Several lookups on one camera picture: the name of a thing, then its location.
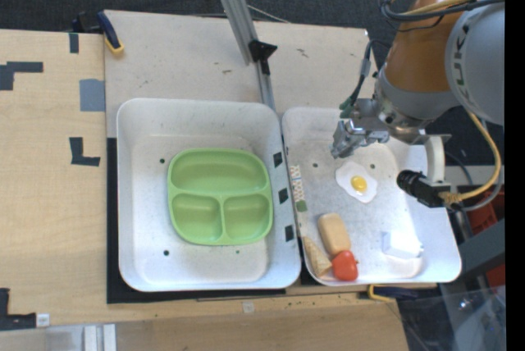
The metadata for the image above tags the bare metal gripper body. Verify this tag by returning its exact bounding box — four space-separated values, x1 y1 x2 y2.
346 98 432 145

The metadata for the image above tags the white and yellow fried egg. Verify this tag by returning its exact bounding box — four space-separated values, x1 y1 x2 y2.
334 160 379 205

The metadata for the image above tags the colourful printed packet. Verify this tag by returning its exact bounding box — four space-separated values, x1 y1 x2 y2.
289 164 309 213

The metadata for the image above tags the white plastic tray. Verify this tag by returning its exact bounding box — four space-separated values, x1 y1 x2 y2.
116 97 303 294
281 106 463 288

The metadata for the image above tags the tan bread loaf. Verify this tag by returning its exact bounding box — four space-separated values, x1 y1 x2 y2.
316 212 353 258

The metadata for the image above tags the white carton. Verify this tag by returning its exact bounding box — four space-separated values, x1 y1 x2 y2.
381 230 425 261

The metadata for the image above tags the beige ice cream cone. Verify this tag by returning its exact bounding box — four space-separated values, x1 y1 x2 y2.
302 235 334 278

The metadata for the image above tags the red bell pepper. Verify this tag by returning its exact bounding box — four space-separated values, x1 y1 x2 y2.
331 249 360 283

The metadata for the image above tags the green divided plate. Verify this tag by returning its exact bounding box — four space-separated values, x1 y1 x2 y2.
166 147 275 247

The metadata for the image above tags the black cylinder on white bracket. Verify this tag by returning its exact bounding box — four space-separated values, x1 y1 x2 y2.
395 134 453 209

